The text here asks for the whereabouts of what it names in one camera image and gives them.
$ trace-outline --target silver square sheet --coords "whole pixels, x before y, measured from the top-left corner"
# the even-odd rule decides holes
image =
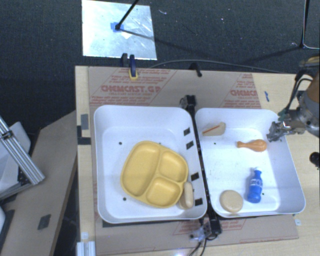
[[[83,55],[120,58],[133,54],[140,60],[157,60],[150,7],[136,5],[121,26],[115,25],[130,4],[82,0]]]

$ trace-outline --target orange toy drumstick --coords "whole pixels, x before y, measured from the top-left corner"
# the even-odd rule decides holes
[[[256,152],[262,152],[267,149],[267,143],[263,139],[256,139],[248,143],[238,141],[237,148],[248,148]]]

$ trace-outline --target beige round object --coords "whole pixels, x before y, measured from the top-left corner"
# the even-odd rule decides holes
[[[226,190],[220,195],[220,204],[226,211],[230,213],[237,213],[242,209],[244,200],[238,192],[234,190]]]

